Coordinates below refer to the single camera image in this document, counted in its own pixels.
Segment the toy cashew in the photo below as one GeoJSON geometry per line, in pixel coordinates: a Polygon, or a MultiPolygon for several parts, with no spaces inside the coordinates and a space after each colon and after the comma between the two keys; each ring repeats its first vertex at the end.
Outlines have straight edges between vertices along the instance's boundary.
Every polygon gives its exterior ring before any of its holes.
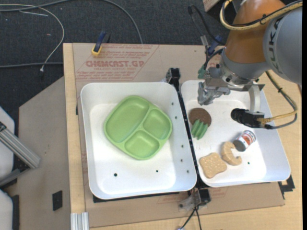
{"type": "Polygon", "coordinates": [[[222,152],[221,152],[222,159],[231,165],[239,165],[242,163],[242,158],[240,156],[234,157],[231,151],[231,149],[235,148],[236,147],[234,146],[234,144],[230,141],[225,142],[224,145],[222,146],[222,152]]]}

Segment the toy soda can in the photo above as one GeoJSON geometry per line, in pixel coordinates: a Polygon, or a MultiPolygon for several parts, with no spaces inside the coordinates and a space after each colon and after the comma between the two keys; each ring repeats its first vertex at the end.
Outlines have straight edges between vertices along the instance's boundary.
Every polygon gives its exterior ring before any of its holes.
{"type": "Polygon", "coordinates": [[[255,140],[255,134],[250,130],[245,130],[233,143],[238,151],[245,151],[255,140]]]}

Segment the green plate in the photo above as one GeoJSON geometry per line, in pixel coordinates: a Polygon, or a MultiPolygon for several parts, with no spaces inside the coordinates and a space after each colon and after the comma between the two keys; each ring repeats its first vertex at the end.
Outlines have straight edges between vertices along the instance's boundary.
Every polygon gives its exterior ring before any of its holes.
{"type": "Polygon", "coordinates": [[[139,96],[123,99],[104,122],[106,137],[133,158],[153,157],[172,133],[172,122],[160,108],[139,96]]]}

